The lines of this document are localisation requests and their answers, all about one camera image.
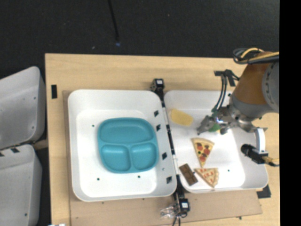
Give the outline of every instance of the wooden table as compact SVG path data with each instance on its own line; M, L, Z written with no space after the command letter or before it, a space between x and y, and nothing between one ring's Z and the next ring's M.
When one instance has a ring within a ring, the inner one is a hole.
M71 210L72 198L69 192L63 91L77 89L149 90L150 83L154 78L164 79L166 84L165 91L174 89L220 90L221 81L214 76L214 70L231 69L238 76L244 70L244 66L235 64L231 58L46 54L45 62L51 218L53 224L65 223L66 225L72 224L72 217L74 217L72 214L74 212ZM266 131L266 149L269 151L271 157L279 157L278 114L267 114L262 120L256 121L255 125L269 128ZM227 213L227 210L231 210L229 208L234 210L241 208L229 203L230 207L226 205L228 209L214 212L213 218L219 219L212 220L212 217L205 217L205 221L188 222L185 225L280 225L279 168L267 166L267 171L272 196L271 198L259 200L262 214L256 213L256 215L248 216L248 205L242 205L242 207L245 207L244 212L246 213L244 215L246 216L242 217L241 220L238 218L229 218L231 217ZM155 201L149 200L148 202L148 206L146 207L148 210L151 210L151 207L155 207L153 205ZM140 202L135 201L133 203L138 210ZM127 209L119 210L118 213L122 217L125 217ZM137 220L133 220L135 222L133 225L138 225L140 218L145 219L143 222L144 225L170 224L170 221L159 221L158 219L148 217L147 211L144 214L137 217ZM87 213L84 219L86 221L85 225L88 225L89 219L93 217L95 217L95 214ZM103 216L103 219L103 224L99 225L106 225L108 221L105 220L110 218ZM123 222L124 225L129 225L126 218L123 219Z

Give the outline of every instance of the white container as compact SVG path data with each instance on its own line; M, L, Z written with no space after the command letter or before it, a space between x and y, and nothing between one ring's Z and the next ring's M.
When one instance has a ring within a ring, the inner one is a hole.
M37 67L0 80L0 225L38 222L42 166L30 143L44 132L45 109Z
M83 201L160 197L176 189L176 176L159 97L150 91L76 90L68 98L72 188ZM100 158L97 129L107 119L147 120L158 141L159 160L148 171L114 173Z
M180 174L182 185L192 193L265 187L268 182L265 166L252 162L240 152L242 144L255 144L253 133L233 129L223 136L218 132L197 135L196 128L210 114L218 96L219 91L170 91L165 95L165 110L159 97L150 91L72 92L68 98L68 115L71 178L75 195L88 202L167 196L176 189L176 174ZM193 124L185 127L169 120L173 108L192 115ZM159 162L153 169L140 173L113 173L102 164L97 145L97 129L104 120L120 117L145 119L154 129L160 124L161 129L156 132ZM172 132L174 159L168 140L167 124L170 124ZM206 163L206 167L219 168L220 179L215 189L210 188L200 178L198 183L189 186L178 170L185 163L192 169L200 167L191 142L193 137L205 137L215 142Z

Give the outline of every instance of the blue object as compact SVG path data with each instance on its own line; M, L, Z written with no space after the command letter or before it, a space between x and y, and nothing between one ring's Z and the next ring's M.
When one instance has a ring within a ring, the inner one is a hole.
M144 119L106 120L98 128L97 140L100 157L109 171L147 171L158 162L156 133Z

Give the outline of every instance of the toy pizza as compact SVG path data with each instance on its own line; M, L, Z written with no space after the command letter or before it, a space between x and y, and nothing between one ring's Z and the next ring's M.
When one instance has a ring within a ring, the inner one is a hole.
M203 167L212 151L214 143L204 138L193 138L192 142L201 167Z
M194 170L209 186L215 187L218 183L219 173L217 168L196 168Z

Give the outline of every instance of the wooden board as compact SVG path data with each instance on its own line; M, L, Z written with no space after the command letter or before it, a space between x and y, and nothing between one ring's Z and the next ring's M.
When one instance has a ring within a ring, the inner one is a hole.
M238 76L244 67L227 58L184 58L153 56L101 56L46 54L46 87L48 106L49 169L51 193L51 218L53 224L67 225L163 225L170 221L159 219L158 209L166 207L171 198L121 200L85 203L70 193L67 170L66 134L63 111L63 91L76 89L147 89L154 78L163 78L166 91L172 89L219 90L220 79L214 70L232 69ZM52 98L52 87L56 85L57 98ZM267 150L279 157L279 118L270 114L258 123L268 127ZM187 194L194 209L182 222L206 220L187 225L277 225L279 214L279 169L268 167L269 186L272 198L256 198L254 190L227 192L225 201L220 193L198 195ZM250 204L254 199L257 204ZM212 209L213 214L200 218L198 207ZM210 220L213 218L243 218Z

